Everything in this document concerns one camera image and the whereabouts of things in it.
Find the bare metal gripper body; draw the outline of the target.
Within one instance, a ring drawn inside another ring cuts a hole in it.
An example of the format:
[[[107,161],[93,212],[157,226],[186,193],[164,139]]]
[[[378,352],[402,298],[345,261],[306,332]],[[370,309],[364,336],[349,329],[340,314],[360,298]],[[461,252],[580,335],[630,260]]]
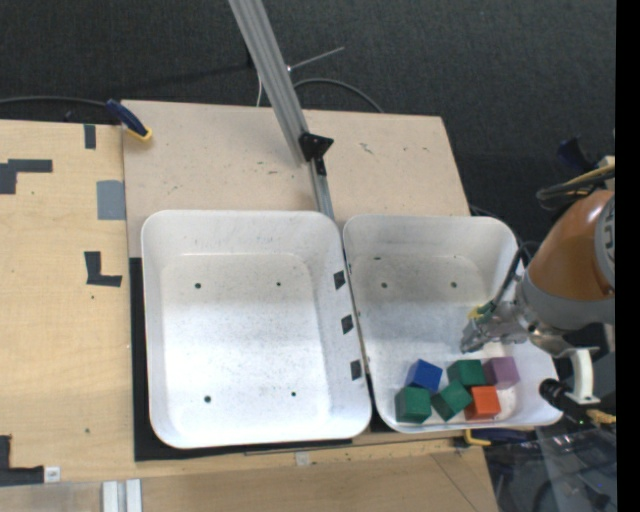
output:
[[[564,331],[542,321],[528,306],[517,301],[488,302],[473,308],[468,324],[484,333],[525,333],[528,341],[550,355],[567,355],[570,344]]]

